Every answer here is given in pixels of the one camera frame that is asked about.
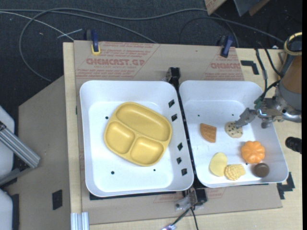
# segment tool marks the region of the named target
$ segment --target black floor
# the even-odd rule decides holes
[[[70,39],[41,23],[33,22],[20,35],[28,19],[11,14],[33,17],[38,12],[17,11],[75,8],[117,17],[143,18],[189,8],[205,9],[204,0],[0,0],[0,105],[12,114],[19,105],[50,84],[35,75],[25,65],[19,52],[22,49],[28,65],[44,78],[54,81],[63,75],[62,43]],[[208,18],[203,11],[185,11],[158,19],[125,21],[68,11],[95,17],[134,30],[161,44],[216,45],[223,35],[232,31],[223,21]],[[242,23],[286,40],[302,30],[302,0],[271,0],[254,16],[238,15],[233,0],[227,0],[217,11],[220,17]],[[99,40],[117,42],[150,42],[148,39],[111,24],[67,14],[46,13],[38,20],[82,40],[86,29],[95,29]],[[251,29],[230,24],[239,47],[254,48],[260,41],[264,47],[282,44]]]

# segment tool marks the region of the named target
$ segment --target blue clamp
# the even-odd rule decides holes
[[[98,56],[100,55],[100,46],[99,46],[99,42],[98,42],[98,36],[97,36],[97,33],[95,32],[95,30],[92,30],[91,31],[91,36],[92,36],[92,41],[93,41],[93,44],[92,44],[92,54],[95,55],[95,56]]]
[[[228,57],[229,49],[230,49],[233,42],[234,42],[234,37],[233,36],[227,36],[227,38],[224,42],[224,46],[222,48],[222,51],[220,53],[221,56],[223,56],[225,58]]]

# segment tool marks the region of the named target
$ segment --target wooden edge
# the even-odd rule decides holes
[[[251,7],[249,9],[250,16],[253,16],[255,13],[257,13],[264,5],[266,5],[270,0],[261,0],[256,5]]]
[[[82,212],[73,43],[63,43],[71,213]]]

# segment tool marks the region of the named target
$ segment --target yellow plate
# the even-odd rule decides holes
[[[162,158],[171,136],[172,126],[165,117],[143,105],[126,102],[112,114],[104,140],[120,157],[151,166]]]

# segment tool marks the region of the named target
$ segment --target robotic arm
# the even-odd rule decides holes
[[[254,110],[245,109],[236,121],[237,128],[252,122],[255,117],[262,119],[262,128],[276,120],[302,122],[302,41],[296,41],[301,36],[302,33],[294,34],[284,44],[286,57],[280,72],[281,79],[269,87],[276,87],[275,95],[257,99]]]

